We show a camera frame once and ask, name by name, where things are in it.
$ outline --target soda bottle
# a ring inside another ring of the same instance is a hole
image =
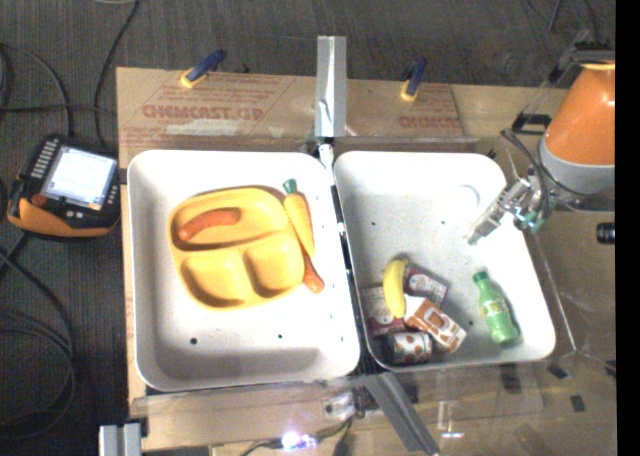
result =
[[[520,333],[511,320],[507,302],[489,282],[489,275],[479,271],[473,275],[473,281],[480,290],[480,311],[493,342],[503,345],[515,341]]]

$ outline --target bottle cap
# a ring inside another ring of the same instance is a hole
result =
[[[489,279],[489,275],[487,274],[486,271],[478,271],[475,275],[473,275],[473,281],[474,282],[479,282],[480,280],[488,280]]]

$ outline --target carrot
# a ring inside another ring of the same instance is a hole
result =
[[[178,238],[185,242],[190,241],[205,228],[235,225],[239,219],[240,211],[238,209],[214,209],[212,211],[204,211],[180,227],[180,230],[178,230]]]
[[[314,294],[321,293],[324,290],[324,280],[320,278],[320,275],[313,269],[311,259],[307,255],[307,252],[302,252],[304,258],[304,275],[302,276],[302,282],[307,288]]]
[[[289,179],[283,184],[283,187],[287,192],[284,199],[284,210],[291,220],[300,244],[307,254],[313,257],[316,254],[316,246],[313,241],[313,228],[307,200],[302,193],[298,192],[295,179]]]

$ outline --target control button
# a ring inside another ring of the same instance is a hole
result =
[[[44,207],[45,205],[47,205],[47,200],[47,197],[41,195],[40,193],[36,193],[31,197],[31,203],[36,207]]]

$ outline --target yellow divided plate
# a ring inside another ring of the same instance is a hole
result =
[[[180,229],[210,211],[237,221],[201,229],[187,240]],[[215,191],[178,205],[167,223],[178,274],[189,293],[213,309],[260,305],[302,283],[304,260],[293,225],[276,194],[246,187]]]

